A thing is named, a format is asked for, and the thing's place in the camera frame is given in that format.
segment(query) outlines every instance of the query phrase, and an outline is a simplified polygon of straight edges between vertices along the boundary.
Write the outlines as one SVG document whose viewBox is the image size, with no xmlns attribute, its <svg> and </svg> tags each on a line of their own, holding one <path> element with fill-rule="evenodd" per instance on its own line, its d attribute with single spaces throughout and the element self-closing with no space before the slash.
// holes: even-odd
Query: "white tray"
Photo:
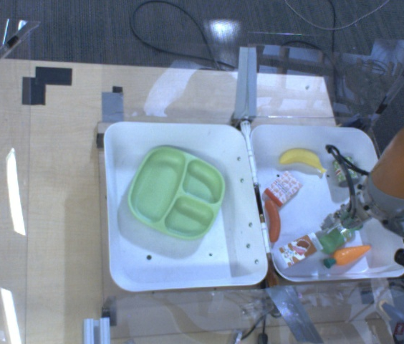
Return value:
<svg viewBox="0 0 404 344">
<path fill-rule="evenodd" d="M 145 155 L 169 145 L 211 163 L 224 177 L 221 210 L 201 239 L 168 236 L 137 221 L 127 192 Z M 110 273 L 124 290 L 249 286 L 267 271 L 243 135 L 227 125 L 116 123 L 105 133 Z"/>
<path fill-rule="evenodd" d="M 275 256 L 278 248 L 286 243 L 319 230 L 324 218 L 334 213 L 340 204 L 349 198 L 348 188 L 337 185 L 332 175 L 334 158 L 327 153 L 327 144 L 335 145 L 345 156 L 351 156 L 356 164 L 368 171 L 377 162 L 377 155 L 370 138 L 361 130 L 323 126 L 260 125 L 251 134 L 256 159 L 257 176 L 261 194 L 276 178 L 277 173 L 289 170 L 303 185 L 297 195 L 280 209 L 282 231 L 279 240 L 272 247 Z M 296 171 L 293 165 L 279 165 L 279 156 L 290 148 L 306 148 L 314 151 L 328 172 L 323 177 Z M 372 249 L 357 263 L 346 267 L 333 266 L 327 269 L 322 260 L 326 257 L 318 252 L 290 268 L 280 267 L 277 271 L 293 282 L 316 280 L 350 280 L 380 277 L 399 277 L 404 267 L 394 261 L 395 251 L 404 248 L 403 240 L 383 228 L 379 221 L 367 221 L 357 231 L 355 239 L 346 246 L 370 244 Z"/>
</svg>

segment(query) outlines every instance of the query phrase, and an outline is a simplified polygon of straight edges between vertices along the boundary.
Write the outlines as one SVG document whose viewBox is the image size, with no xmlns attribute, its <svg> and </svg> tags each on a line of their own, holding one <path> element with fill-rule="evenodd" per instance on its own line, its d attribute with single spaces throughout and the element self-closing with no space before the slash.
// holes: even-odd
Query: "toy banana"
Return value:
<svg viewBox="0 0 404 344">
<path fill-rule="evenodd" d="M 316 168 L 321 173 L 326 172 L 326 169 L 323 168 L 317 154 L 307 149 L 289 149 L 280 156 L 279 162 L 281 164 L 304 163 L 308 166 Z"/>
</svg>

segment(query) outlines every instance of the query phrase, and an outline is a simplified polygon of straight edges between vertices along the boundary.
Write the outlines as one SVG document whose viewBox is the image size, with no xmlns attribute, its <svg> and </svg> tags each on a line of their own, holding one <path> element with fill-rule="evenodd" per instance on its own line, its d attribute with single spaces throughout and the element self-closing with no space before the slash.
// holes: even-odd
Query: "wooden surface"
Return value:
<svg viewBox="0 0 404 344">
<path fill-rule="evenodd" d="M 46 105 L 29 108 L 21 104 L 21 78 L 33 77 L 36 66 L 72 68 L 72 85 L 47 86 Z M 277 88 L 279 80 L 284 79 L 260 78 L 258 96 L 266 98 L 263 103 L 289 100 L 289 92 Z M 224 72 L 16 60 L 0 63 L 0 101 L 9 103 L 8 110 L 19 119 L 19 123 L 0 126 L 10 132 L 6 141 L 0 143 L 0 151 L 6 155 L 10 145 L 18 150 L 22 204 L 24 210 L 28 209 L 28 214 L 24 214 L 26 236 L 13 233 L 9 213 L 0 211 L 0 241 L 6 241 L 0 246 L 0 286 L 10 287 L 16 293 L 18 322 L 26 343 L 81 343 L 82 321 L 101 315 L 102 239 L 96 134 L 102 119 L 102 92 L 111 92 L 113 85 L 123 88 L 125 116 L 131 120 L 147 118 L 147 111 L 159 110 L 167 117 L 158 120 L 172 120 L 172 116 L 181 120 L 194 114 L 195 108 L 199 121 L 212 118 L 214 122 L 227 123 L 234 108 L 235 75 Z M 327 99 L 314 95 L 320 92 L 318 87 L 303 108 L 322 111 L 323 117 L 329 117 Z M 159 102 L 159 97 L 167 102 Z M 323 123 L 333 124 L 328 119 Z M 4 198 L 5 195 L 0 196 L 0 204 L 7 205 Z M 16 287 L 13 282 L 21 282 L 21 286 Z M 178 329 L 184 331 L 186 322 L 185 315 L 181 316 Z M 146 333 L 149 324 L 144 322 L 138 331 Z M 284 322 L 275 325 L 283 327 Z M 5 330 L 4 327 L 1 319 L 0 328 Z M 283 328 L 280 335 L 288 338 L 289 331 Z M 179 343 L 225 343 L 228 337 L 229 333 L 190 334 L 183 335 Z M 167 339 L 142 338 L 137 343 L 165 340 L 178 342 L 170 335 Z"/>
</svg>

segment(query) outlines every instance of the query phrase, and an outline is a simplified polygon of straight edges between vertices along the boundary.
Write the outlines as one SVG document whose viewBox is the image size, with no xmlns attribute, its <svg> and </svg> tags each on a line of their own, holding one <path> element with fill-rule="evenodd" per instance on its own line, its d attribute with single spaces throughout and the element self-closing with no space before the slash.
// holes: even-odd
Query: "metal bracket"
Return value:
<svg viewBox="0 0 404 344">
<path fill-rule="evenodd" d="M 124 95 L 121 87 L 102 92 L 102 122 L 117 123 L 124 120 Z"/>
<path fill-rule="evenodd" d="M 83 344 L 110 344 L 110 319 L 108 317 L 100 320 L 85 319 L 82 342 Z"/>
<path fill-rule="evenodd" d="M 267 288 L 266 291 L 297 341 L 323 343 L 293 287 L 276 286 Z"/>
<path fill-rule="evenodd" d="M 110 326 L 117 325 L 116 297 L 108 297 L 102 306 L 102 317 L 110 319 Z"/>
</svg>

